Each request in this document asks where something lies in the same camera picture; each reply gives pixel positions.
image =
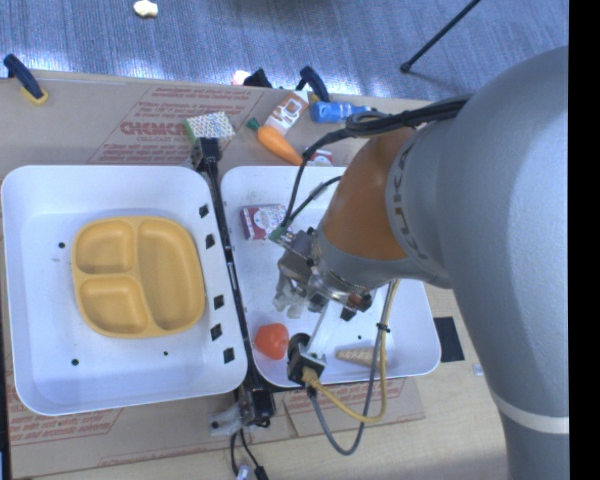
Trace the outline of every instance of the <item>carrot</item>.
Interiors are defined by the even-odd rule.
[[[302,157],[273,126],[260,126],[255,119],[250,119],[247,126],[256,130],[258,141],[269,151],[290,164],[300,165],[302,163]]]

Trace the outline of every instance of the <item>yellow divided tray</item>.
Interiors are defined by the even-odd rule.
[[[169,219],[125,216],[90,222],[74,238],[72,272],[83,318],[106,336],[173,334],[193,326],[204,311],[195,243]]]

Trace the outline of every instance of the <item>black pole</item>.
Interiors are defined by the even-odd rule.
[[[469,4],[464,9],[462,9],[462,11],[460,11],[455,18],[453,18],[449,23],[447,23],[447,25],[445,25],[445,27],[442,30],[440,30],[440,32],[438,32],[427,44],[425,44],[418,53],[411,57],[407,62],[402,64],[402,66],[400,66],[400,71],[402,71],[403,73],[408,73],[411,70],[411,66],[413,66],[413,64],[420,57],[422,57],[434,44],[436,44],[440,39],[442,39],[442,36],[449,32],[449,30],[451,30],[456,23],[458,23],[462,18],[464,18],[465,15],[471,9],[478,5],[479,2],[480,0],[472,0],[471,2],[469,2]]]

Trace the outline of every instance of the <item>red tomato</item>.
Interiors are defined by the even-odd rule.
[[[271,359],[282,359],[289,345],[289,331],[283,324],[263,325],[256,334],[256,348]]]

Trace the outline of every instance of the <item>orange carrot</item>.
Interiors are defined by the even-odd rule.
[[[302,157],[273,126],[261,126],[257,131],[258,141],[272,153],[293,165],[300,165]]]

